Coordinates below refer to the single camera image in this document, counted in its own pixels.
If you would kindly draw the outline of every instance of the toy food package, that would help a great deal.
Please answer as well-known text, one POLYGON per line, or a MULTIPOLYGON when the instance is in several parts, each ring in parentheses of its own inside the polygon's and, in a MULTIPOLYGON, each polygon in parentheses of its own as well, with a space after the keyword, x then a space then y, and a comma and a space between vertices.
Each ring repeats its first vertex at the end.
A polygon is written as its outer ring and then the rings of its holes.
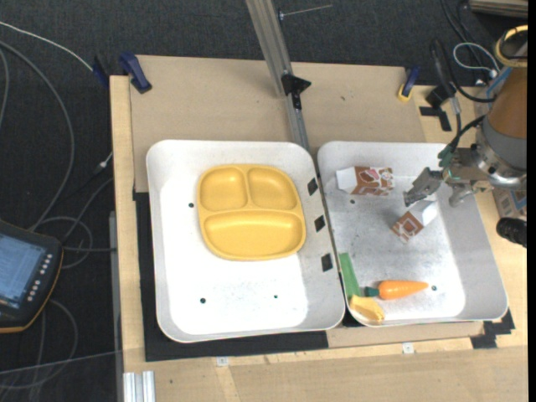
POLYGON ((419 201, 396 221, 391 230, 406 244, 434 220, 437 214, 437 202, 419 201))
POLYGON ((338 188, 357 195, 386 196, 394 188, 389 167, 350 167, 336 172, 338 188))

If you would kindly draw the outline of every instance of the orange carrot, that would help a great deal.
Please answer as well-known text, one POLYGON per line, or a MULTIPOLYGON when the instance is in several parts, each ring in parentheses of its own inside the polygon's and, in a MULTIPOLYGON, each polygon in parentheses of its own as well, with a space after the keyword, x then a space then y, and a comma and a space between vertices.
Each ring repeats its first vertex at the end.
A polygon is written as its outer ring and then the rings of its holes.
POLYGON ((384 280, 378 285, 378 289, 366 288, 368 296, 379 296, 382 299, 398 299, 412 295, 428 287, 423 281, 384 280))

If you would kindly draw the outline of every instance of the blue clamp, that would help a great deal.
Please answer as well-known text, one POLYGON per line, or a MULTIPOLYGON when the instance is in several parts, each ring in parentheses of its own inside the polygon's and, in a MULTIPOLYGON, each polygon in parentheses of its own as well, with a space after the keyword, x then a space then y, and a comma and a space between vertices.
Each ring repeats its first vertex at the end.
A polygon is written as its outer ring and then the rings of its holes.
POLYGON ((404 84, 400 86, 398 99, 402 102, 407 102, 411 98, 411 90, 413 89, 417 78, 419 77, 420 67, 416 65, 411 70, 408 70, 407 79, 404 84))
POLYGON ((93 65, 91 66, 93 70, 93 75, 97 78, 99 83, 104 86, 107 90, 110 89, 110 78, 106 73, 104 66, 101 63, 101 59, 96 56, 93 65))
POLYGON ((119 64, 132 76, 131 83, 140 94, 144 94, 152 88, 152 85, 143 74, 140 62, 132 52, 122 52, 119 57, 119 64))

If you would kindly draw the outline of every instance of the metal pole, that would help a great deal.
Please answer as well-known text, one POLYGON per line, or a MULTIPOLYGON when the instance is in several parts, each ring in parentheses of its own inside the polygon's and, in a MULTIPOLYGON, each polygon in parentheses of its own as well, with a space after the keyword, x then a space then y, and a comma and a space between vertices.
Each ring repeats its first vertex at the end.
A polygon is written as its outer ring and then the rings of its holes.
POLYGON ((276 94, 286 95, 286 111, 294 142, 309 150, 302 110, 296 107, 292 94, 286 94, 281 81, 283 75, 292 75, 292 67, 274 4, 272 0, 245 0, 245 2, 276 87, 276 94))

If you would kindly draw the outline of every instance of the white tray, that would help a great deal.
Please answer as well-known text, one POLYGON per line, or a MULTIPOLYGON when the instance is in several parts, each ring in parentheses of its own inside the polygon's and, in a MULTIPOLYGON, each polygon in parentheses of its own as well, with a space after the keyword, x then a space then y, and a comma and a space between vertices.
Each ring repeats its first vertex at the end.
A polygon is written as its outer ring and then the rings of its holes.
MULTIPOLYGON (((451 190, 435 194, 439 216, 407 245, 390 227, 407 208, 402 193, 424 167, 437 169, 445 145, 430 143, 329 142, 318 165, 337 252, 349 253, 360 286, 382 280, 426 281, 427 289, 406 298, 381 301, 380 326, 425 322, 493 320, 504 315, 508 300, 476 200, 457 208, 451 190), (350 195, 337 188, 335 172, 352 166, 391 167, 395 189, 388 197, 350 195)), ((378 326, 351 311, 359 322, 378 326)))
POLYGON ((286 142, 166 140, 149 150, 147 174, 157 320, 168 337, 193 343, 340 323, 343 290, 329 229, 315 226, 324 208, 320 189, 309 193, 316 171, 304 149, 286 142), (221 259, 205 245, 195 208, 198 179, 231 163, 271 165, 292 179, 307 231, 297 253, 243 262, 221 259))

